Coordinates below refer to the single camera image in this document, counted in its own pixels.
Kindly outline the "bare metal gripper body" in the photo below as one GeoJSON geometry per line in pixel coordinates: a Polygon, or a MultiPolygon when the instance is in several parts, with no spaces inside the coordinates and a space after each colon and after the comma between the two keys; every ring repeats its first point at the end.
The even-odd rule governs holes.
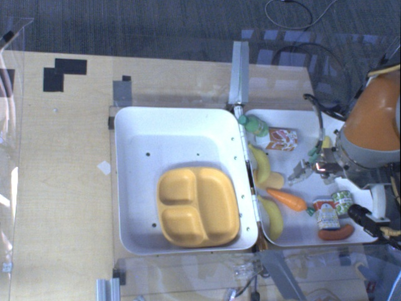
{"type": "Polygon", "coordinates": [[[352,160],[344,146],[342,130],[335,130],[335,142],[321,140],[317,147],[317,159],[312,163],[313,171],[320,175],[325,184],[336,178],[346,179],[352,160]]]}

